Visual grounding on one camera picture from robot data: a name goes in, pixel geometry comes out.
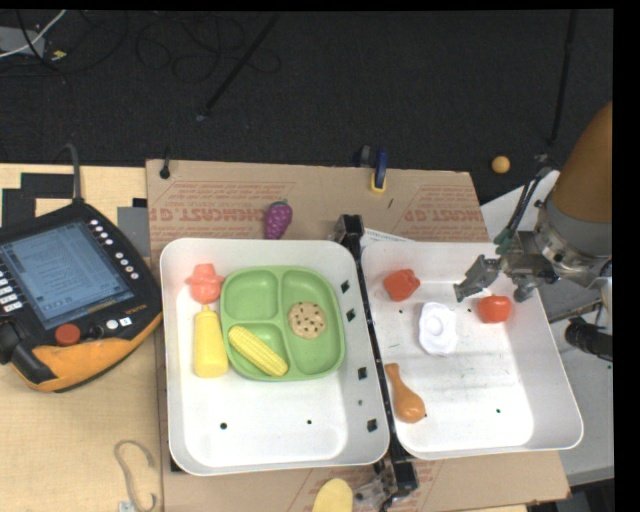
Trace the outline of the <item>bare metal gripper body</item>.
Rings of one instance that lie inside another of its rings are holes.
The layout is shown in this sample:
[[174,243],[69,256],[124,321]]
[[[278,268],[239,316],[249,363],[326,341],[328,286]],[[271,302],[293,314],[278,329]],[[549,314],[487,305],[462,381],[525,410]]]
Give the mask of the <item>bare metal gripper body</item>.
[[610,274],[611,258],[593,256],[569,244],[554,230],[503,230],[498,235],[502,270],[519,288],[569,280],[590,288]]

